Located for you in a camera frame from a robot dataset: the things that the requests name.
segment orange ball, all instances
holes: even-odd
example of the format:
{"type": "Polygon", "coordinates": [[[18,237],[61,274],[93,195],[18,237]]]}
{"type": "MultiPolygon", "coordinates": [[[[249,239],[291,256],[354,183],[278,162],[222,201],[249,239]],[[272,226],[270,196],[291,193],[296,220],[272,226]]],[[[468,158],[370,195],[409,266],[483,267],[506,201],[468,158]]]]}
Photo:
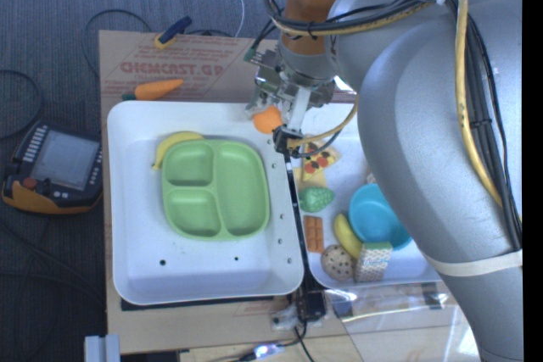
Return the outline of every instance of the orange ball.
{"type": "Polygon", "coordinates": [[[269,106],[263,112],[253,116],[253,124],[260,133],[270,134],[283,124],[281,111],[276,106],[269,106]]]}

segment green toy vegetable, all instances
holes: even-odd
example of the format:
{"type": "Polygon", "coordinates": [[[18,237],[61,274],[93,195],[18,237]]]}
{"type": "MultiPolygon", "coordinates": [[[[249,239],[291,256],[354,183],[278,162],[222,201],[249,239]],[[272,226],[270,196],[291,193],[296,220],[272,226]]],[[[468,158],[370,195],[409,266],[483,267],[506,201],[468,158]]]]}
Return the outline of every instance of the green toy vegetable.
{"type": "Polygon", "coordinates": [[[316,213],[329,205],[335,193],[326,187],[307,187],[299,193],[299,207],[308,213],[316,213]]]}

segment banana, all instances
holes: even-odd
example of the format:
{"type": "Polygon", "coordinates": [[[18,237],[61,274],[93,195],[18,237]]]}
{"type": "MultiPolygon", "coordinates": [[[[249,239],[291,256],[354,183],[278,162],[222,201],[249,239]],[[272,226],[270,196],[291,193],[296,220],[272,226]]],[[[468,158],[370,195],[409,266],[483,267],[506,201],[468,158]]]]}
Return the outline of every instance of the banana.
{"type": "Polygon", "coordinates": [[[171,136],[168,136],[164,141],[162,141],[159,146],[156,148],[156,157],[154,159],[153,169],[159,170],[162,165],[162,160],[166,152],[176,143],[185,142],[185,141],[194,141],[198,139],[204,139],[199,133],[194,133],[193,131],[179,131],[174,133],[171,136]]]}
{"type": "Polygon", "coordinates": [[[333,230],[343,249],[353,258],[358,259],[362,249],[362,242],[351,229],[350,223],[344,214],[339,213],[336,216],[333,221],[333,230]]]}

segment gray carpet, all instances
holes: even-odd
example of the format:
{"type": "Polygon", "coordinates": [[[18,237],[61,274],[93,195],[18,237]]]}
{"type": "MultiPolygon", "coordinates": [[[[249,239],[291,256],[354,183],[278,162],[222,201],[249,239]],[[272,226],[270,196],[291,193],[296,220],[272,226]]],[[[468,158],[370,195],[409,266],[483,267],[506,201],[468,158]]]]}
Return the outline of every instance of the gray carpet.
{"type": "MultiPolygon", "coordinates": [[[[244,0],[239,33],[256,37],[267,22],[261,0],[244,0]]],[[[188,31],[234,35],[239,0],[0,0],[0,136],[34,113],[77,130],[98,132],[98,29],[154,31],[184,15],[188,31]],[[87,32],[83,29],[89,24],[87,32]],[[15,70],[33,79],[42,95],[15,70]]],[[[0,173],[23,132],[0,141],[0,173]]],[[[106,333],[103,212],[45,218],[0,203],[0,362],[83,361],[83,341],[106,333]]]]}

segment green plate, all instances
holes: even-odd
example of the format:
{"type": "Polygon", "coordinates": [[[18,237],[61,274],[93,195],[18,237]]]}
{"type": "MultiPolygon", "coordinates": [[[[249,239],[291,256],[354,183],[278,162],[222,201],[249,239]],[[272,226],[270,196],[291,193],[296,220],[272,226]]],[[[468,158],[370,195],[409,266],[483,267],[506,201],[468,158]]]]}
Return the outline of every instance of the green plate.
{"type": "Polygon", "coordinates": [[[162,196],[168,222],[185,237],[252,237],[270,219],[262,160],[241,142],[204,139],[171,147],[162,163],[162,196]]]}

